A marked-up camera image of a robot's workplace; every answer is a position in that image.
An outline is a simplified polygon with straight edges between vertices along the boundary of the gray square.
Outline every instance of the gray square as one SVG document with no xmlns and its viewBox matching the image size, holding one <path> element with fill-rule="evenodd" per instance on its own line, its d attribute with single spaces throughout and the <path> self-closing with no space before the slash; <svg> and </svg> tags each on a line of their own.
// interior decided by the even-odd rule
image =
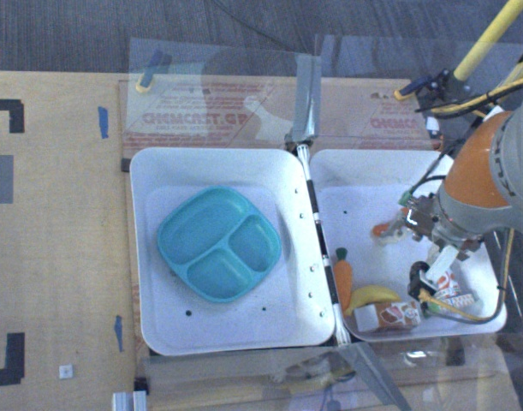
<svg viewBox="0 0 523 411">
<path fill-rule="evenodd" d="M 0 204 L 14 202 L 14 156 L 0 155 Z"/>
</svg>

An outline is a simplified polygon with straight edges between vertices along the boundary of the small white block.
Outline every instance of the small white block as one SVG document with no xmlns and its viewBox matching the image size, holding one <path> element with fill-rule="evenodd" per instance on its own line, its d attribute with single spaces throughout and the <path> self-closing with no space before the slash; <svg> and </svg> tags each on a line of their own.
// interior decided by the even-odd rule
<svg viewBox="0 0 523 411">
<path fill-rule="evenodd" d="M 71 379 L 73 377 L 73 366 L 59 366 L 59 378 Z"/>
</svg>

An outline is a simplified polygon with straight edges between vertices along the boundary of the black tape corner marker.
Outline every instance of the black tape corner marker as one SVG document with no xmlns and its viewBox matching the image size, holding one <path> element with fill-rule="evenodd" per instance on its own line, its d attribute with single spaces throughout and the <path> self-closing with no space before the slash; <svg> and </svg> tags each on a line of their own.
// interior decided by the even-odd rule
<svg viewBox="0 0 523 411">
<path fill-rule="evenodd" d="M 25 107 L 19 99 L 0 99 L 0 111 L 9 113 L 11 134 L 25 133 Z"/>
<path fill-rule="evenodd" d="M 0 386 L 20 384 L 25 377 L 25 333 L 6 335 L 6 361 L 0 368 Z"/>
</svg>

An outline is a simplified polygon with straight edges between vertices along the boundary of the white plastic tray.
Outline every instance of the white plastic tray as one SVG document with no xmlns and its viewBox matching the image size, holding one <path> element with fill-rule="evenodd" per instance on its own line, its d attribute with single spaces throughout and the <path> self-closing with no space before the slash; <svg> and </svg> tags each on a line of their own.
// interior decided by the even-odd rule
<svg viewBox="0 0 523 411">
<path fill-rule="evenodd" d="M 141 329 L 164 355 L 318 345 L 335 317 L 303 169 L 280 150 L 148 148 L 130 166 L 140 274 Z M 282 255 L 252 291 L 230 303 L 195 294 L 157 250 L 157 228 L 209 186 L 248 198 L 278 231 Z"/>
<path fill-rule="evenodd" d="M 437 153 L 428 151 L 326 150 L 311 160 L 311 173 L 323 219 L 324 234 L 331 258 L 345 247 L 353 267 L 354 285 L 381 284 L 395 290 L 404 301 L 408 274 L 413 262 L 426 260 L 431 243 L 414 241 L 411 236 L 395 244 L 377 244 L 371 228 L 389 221 L 399 211 L 398 199 L 425 173 Z M 444 158 L 434 175 L 445 174 L 453 163 Z M 427 183 L 418 194 L 436 192 L 439 182 Z M 475 291 L 481 308 L 469 311 L 480 316 L 493 314 L 498 290 L 495 272 L 485 246 L 464 262 L 456 260 L 452 270 L 463 291 Z M 467 325 L 435 317 L 426 319 L 411 331 L 360 333 L 354 316 L 346 318 L 350 332 L 364 341 L 399 341 L 404 339 L 445 337 L 489 333 L 500 330 L 506 309 L 484 325 Z"/>
</svg>

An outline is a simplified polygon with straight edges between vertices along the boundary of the yellow banana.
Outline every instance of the yellow banana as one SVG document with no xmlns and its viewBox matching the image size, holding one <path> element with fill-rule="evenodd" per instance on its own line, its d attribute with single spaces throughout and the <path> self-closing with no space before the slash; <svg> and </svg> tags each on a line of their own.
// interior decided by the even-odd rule
<svg viewBox="0 0 523 411">
<path fill-rule="evenodd" d="M 372 303 L 382 303 L 384 301 L 400 300 L 400 296 L 394 290 L 378 284 L 368 284 L 353 291 L 345 315 L 352 315 L 356 307 L 362 307 Z"/>
</svg>

